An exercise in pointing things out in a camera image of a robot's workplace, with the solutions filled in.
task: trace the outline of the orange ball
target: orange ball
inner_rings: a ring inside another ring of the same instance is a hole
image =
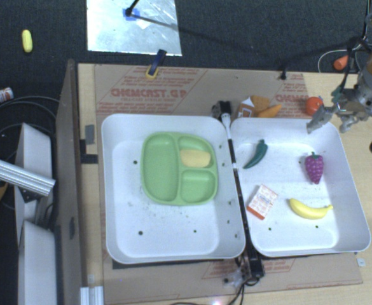
[[[319,97],[310,97],[306,101],[306,113],[312,116],[317,112],[319,107],[323,105],[323,101]]]

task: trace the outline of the orange toy carrot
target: orange toy carrot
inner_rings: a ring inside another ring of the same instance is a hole
[[[258,113],[259,118],[274,118],[282,108],[282,104],[277,104]]]

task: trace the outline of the green plate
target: green plate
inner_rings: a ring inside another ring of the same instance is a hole
[[[203,168],[184,166],[181,149],[210,153]],[[146,138],[141,158],[142,187],[152,200],[166,205],[201,205],[217,194],[216,155],[203,138],[177,132],[154,133]]]

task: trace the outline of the banana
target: banana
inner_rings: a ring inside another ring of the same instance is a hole
[[[321,219],[327,214],[328,210],[333,209],[332,205],[324,208],[312,208],[296,199],[290,199],[289,204],[296,214],[306,219]]]

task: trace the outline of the dark green chili pepper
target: dark green chili pepper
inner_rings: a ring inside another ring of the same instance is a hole
[[[265,144],[265,140],[261,139],[256,146],[255,155],[244,166],[244,170],[258,164],[262,160],[262,158],[265,157],[267,150],[268,150],[268,145]]]

